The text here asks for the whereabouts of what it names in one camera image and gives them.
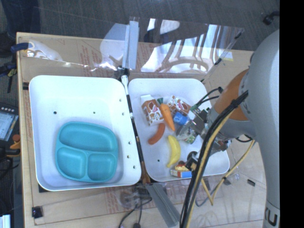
toy banana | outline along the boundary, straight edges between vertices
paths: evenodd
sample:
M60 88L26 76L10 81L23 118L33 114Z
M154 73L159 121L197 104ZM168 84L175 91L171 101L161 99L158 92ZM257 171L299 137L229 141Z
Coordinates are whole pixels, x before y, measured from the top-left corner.
M171 157L169 163L167 164L167 167L169 168L170 166L179 161L181 157L181 146L178 140L172 135L168 136L168 140L171 147Z

blue bowl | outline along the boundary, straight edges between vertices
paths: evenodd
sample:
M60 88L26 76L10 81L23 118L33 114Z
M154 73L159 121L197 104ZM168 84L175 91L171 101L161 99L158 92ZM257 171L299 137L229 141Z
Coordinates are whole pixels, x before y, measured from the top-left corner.
M108 128L92 123L68 122L57 135L58 171L76 181L106 182L115 175L118 143Z

